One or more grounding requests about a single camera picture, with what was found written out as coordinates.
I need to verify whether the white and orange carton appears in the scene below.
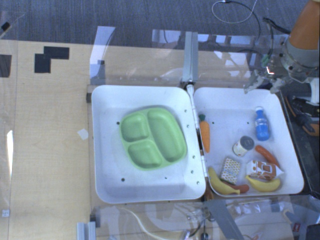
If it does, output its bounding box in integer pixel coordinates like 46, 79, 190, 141
245, 159, 285, 181

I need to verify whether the red sausage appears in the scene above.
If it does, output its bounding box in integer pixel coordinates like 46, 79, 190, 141
222, 179, 250, 194

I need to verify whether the orange carrot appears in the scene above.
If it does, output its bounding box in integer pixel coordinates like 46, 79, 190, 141
198, 113, 211, 154

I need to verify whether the yellow banana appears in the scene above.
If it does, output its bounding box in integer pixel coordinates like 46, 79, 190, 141
207, 166, 241, 196
245, 174, 282, 193

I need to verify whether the small white can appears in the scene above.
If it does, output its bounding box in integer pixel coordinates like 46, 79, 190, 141
232, 135, 256, 158

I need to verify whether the green divided plate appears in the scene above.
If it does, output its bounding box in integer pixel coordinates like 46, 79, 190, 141
119, 106, 189, 171

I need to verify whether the patterned packet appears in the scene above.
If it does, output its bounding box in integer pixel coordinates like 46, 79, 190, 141
219, 156, 242, 185

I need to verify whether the black cylinder on white bracket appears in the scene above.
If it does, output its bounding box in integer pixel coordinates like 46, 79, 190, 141
291, 77, 320, 117

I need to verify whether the white plastic tray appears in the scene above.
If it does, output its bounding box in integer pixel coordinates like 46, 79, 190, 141
90, 84, 207, 205
193, 86, 305, 198

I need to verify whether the orange sausage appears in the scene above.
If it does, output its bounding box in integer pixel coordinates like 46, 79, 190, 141
254, 144, 281, 169

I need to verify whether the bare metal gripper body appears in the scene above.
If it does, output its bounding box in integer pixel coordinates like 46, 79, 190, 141
259, 57, 314, 84

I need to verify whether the blue bottle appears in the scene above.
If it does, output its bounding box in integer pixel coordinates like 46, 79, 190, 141
254, 106, 271, 142

